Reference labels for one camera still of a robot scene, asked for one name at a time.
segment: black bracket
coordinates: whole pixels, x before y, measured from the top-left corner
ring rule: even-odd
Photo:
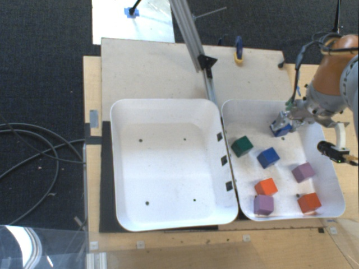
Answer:
[[[198,56],[198,62],[200,62],[201,69],[206,70],[207,78],[213,78],[211,68],[217,61],[218,59],[211,58],[203,54]]]

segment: dark floor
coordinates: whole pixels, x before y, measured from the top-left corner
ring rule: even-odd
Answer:
[[[343,0],[343,34],[358,32],[358,1]],[[196,21],[203,44],[217,44],[228,34],[231,45],[241,35],[245,47],[282,50],[291,63],[313,33],[332,29],[337,5],[337,0],[188,2],[195,15],[227,6]],[[176,26],[175,36],[182,41]],[[67,140],[83,138],[84,55],[100,55],[100,47],[91,43],[91,0],[0,0],[0,112],[10,122],[37,124]],[[318,63],[320,58],[312,50],[304,62]],[[12,135],[1,135],[0,174],[32,154]],[[65,151],[61,156],[75,158]],[[37,202],[51,183],[54,166],[43,158],[0,180],[0,224]],[[60,167],[54,196],[18,225],[76,229],[73,218],[85,219],[82,166]]]

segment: white tray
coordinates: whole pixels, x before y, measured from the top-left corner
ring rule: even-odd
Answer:
[[[229,149],[241,209],[248,218],[256,221],[338,217],[344,213],[345,201],[333,162],[316,148],[319,141],[325,140],[321,126],[302,126],[297,132],[284,136],[284,140],[274,137],[269,126],[284,109],[284,104],[284,101],[230,100],[222,107],[228,146],[242,136],[247,136],[254,146],[239,158]],[[280,160],[263,169],[257,156],[270,147],[276,150]],[[316,174],[297,183],[291,170],[307,161]],[[273,178],[278,192],[273,196],[274,212],[260,216],[253,213],[254,185],[266,178]],[[312,192],[317,193],[322,206],[315,215],[304,215],[297,203],[297,194],[302,196]]]
[[[129,99],[111,108],[116,215],[130,231],[226,224],[238,214],[218,108]],[[218,141],[218,134],[223,138]]]

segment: blue cube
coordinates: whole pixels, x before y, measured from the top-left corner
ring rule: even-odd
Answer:
[[[271,130],[271,132],[273,132],[273,135],[275,137],[285,136],[288,132],[290,132],[291,129],[292,129],[292,126],[289,123],[284,128],[281,128],[277,131],[273,131],[273,129],[270,127],[270,130]]]
[[[269,148],[265,151],[262,151],[257,159],[261,166],[266,169],[267,167],[273,165],[276,161],[280,159],[278,154],[275,152],[274,148]]]

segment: blue and yellow clamp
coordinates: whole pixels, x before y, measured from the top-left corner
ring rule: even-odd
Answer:
[[[243,40],[241,36],[236,37],[236,43],[234,46],[236,47],[234,61],[236,64],[241,64],[243,62]]]

